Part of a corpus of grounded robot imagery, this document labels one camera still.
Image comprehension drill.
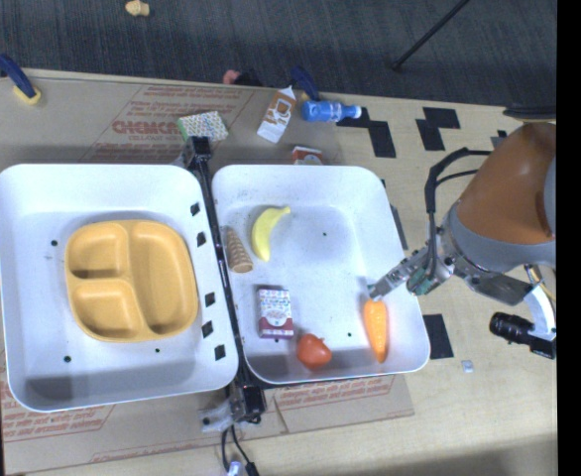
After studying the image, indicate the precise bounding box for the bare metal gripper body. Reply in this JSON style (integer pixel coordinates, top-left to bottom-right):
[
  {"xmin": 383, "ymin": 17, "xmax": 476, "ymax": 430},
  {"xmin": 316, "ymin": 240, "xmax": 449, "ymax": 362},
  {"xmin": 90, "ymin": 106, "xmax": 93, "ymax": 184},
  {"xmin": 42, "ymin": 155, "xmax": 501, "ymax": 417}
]
[{"xmin": 402, "ymin": 243, "xmax": 535, "ymax": 307}]

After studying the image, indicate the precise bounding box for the orange carrot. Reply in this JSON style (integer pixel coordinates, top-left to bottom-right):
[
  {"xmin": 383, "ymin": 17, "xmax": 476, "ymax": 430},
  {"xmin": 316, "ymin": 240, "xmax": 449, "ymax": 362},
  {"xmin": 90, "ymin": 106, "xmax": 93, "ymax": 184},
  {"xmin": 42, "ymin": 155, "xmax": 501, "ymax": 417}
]
[{"xmin": 362, "ymin": 297, "xmax": 390, "ymax": 365}]

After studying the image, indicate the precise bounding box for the white plastic tray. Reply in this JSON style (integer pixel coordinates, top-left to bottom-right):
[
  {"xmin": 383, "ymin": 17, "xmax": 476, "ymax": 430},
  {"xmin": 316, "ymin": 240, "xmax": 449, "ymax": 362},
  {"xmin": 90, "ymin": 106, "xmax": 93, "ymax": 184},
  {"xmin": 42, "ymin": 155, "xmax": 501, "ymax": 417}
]
[
  {"xmin": 210, "ymin": 164, "xmax": 431, "ymax": 386},
  {"xmin": 0, "ymin": 162, "xmax": 240, "ymax": 414}
]

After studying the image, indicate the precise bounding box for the red toy pepper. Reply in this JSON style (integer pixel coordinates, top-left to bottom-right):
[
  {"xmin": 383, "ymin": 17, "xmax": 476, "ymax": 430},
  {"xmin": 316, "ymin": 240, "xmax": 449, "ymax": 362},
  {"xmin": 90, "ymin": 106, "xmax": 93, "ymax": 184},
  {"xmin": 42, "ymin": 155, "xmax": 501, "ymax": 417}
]
[{"xmin": 295, "ymin": 332, "xmax": 334, "ymax": 372}]

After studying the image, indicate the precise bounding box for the red and white small carton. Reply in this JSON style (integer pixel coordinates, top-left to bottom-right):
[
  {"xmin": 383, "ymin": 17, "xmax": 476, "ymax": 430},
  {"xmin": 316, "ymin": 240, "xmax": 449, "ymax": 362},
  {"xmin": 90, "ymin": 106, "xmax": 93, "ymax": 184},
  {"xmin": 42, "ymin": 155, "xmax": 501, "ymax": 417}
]
[{"xmin": 256, "ymin": 286, "xmax": 296, "ymax": 341}]

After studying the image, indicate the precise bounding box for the yellow banana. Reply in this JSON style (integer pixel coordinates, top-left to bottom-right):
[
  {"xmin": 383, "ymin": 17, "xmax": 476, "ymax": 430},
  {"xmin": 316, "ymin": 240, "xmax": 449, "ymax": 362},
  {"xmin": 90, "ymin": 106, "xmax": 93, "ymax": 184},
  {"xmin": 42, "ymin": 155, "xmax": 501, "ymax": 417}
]
[{"xmin": 250, "ymin": 204, "xmax": 292, "ymax": 264}]

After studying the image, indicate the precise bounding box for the tan waffle cone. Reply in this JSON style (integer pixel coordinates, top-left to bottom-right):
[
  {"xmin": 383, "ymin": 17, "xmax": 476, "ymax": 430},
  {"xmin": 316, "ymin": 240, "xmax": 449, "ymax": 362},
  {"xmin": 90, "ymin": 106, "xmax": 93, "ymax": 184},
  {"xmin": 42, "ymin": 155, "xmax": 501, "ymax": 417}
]
[{"xmin": 224, "ymin": 225, "xmax": 255, "ymax": 275}]

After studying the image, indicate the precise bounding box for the small orange carton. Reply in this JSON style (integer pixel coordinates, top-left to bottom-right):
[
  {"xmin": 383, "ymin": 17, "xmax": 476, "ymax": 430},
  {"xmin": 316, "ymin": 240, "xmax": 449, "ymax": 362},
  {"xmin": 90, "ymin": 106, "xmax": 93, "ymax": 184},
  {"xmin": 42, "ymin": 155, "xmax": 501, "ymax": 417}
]
[{"xmin": 290, "ymin": 145, "xmax": 325, "ymax": 167}]

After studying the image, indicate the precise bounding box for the thin black rod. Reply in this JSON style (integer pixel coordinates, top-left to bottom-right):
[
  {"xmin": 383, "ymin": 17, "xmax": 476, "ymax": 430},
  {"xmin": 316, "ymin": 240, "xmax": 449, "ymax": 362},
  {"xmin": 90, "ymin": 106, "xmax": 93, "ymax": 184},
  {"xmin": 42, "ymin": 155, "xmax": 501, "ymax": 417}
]
[{"xmin": 194, "ymin": 162, "xmax": 252, "ymax": 391}]

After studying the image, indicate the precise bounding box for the blue bottle white cap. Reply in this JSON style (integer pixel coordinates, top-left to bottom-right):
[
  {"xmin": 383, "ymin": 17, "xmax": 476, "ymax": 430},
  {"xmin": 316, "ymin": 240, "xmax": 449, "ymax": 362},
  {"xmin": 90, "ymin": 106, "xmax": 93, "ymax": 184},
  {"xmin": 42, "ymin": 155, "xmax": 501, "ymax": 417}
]
[{"xmin": 299, "ymin": 98, "xmax": 364, "ymax": 124}]

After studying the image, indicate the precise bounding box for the orange and white milk carton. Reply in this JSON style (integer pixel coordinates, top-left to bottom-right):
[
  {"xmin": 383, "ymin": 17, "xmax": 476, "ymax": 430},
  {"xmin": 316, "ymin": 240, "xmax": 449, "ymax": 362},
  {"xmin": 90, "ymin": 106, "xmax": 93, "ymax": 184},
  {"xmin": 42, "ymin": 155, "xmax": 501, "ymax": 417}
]
[{"xmin": 255, "ymin": 84, "xmax": 298, "ymax": 145}]

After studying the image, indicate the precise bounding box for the green and white box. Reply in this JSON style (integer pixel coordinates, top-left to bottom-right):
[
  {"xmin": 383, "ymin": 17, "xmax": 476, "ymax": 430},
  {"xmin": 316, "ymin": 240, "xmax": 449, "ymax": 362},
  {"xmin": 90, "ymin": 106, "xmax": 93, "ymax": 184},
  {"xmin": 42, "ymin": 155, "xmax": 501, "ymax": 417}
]
[{"xmin": 175, "ymin": 110, "xmax": 231, "ymax": 144}]

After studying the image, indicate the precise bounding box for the orange divided plate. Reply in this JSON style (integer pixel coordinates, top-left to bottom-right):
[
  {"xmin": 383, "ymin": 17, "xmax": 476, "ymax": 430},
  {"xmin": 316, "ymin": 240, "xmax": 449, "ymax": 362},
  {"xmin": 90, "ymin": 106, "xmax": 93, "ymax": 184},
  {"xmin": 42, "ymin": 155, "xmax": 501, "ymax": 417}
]
[{"xmin": 63, "ymin": 218, "xmax": 200, "ymax": 344}]

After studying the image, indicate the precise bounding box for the brown cardboard board red print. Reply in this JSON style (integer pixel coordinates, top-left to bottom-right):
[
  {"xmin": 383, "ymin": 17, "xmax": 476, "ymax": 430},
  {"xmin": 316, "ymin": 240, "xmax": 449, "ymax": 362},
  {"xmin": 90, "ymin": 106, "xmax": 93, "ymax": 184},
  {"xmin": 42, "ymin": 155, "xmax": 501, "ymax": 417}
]
[{"xmin": 0, "ymin": 74, "xmax": 416, "ymax": 476}]

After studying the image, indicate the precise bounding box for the black cylinder on white bracket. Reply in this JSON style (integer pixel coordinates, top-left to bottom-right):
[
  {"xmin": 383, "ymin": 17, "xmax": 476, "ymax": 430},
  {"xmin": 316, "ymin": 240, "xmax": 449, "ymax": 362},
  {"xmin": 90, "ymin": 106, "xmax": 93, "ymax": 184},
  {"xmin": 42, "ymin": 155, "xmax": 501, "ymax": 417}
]
[{"xmin": 488, "ymin": 281, "xmax": 558, "ymax": 361}]

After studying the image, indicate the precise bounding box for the black block with thin wires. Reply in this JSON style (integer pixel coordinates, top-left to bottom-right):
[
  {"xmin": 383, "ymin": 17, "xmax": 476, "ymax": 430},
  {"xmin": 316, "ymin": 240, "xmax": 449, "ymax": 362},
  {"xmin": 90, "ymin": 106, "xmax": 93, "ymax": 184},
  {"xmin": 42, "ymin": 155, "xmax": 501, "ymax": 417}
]
[
  {"xmin": 180, "ymin": 135, "xmax": 213, "ymax": 169},
  {"xmin": 227, "ymin": 383, "xmax": 268, "ymax": 423}
]

